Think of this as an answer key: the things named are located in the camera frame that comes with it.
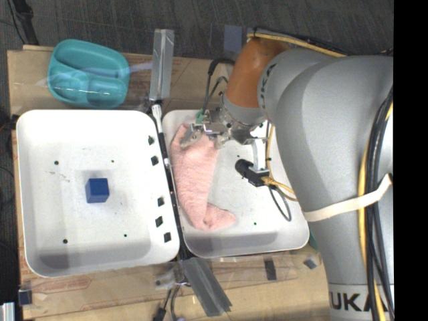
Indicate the brown cardboard board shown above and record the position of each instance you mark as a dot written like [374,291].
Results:
[107,294]

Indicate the teal divided plate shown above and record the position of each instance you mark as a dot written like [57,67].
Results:
[83,65]

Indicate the white plastic tray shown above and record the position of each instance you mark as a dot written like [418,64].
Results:
[244,219]
[100,226]

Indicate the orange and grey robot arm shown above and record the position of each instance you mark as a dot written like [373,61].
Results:
[314,119]

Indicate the pink cloth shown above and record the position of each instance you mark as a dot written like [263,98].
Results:
[192,176]

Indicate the black cylinder on white bracket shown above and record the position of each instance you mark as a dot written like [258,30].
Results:
[249,172]

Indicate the blue cube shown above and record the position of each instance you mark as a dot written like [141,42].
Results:
[97,190]

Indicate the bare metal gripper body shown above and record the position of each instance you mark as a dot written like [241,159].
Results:
[220,125]

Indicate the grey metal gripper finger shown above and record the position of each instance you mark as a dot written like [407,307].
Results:
[192,135]
[220,139]

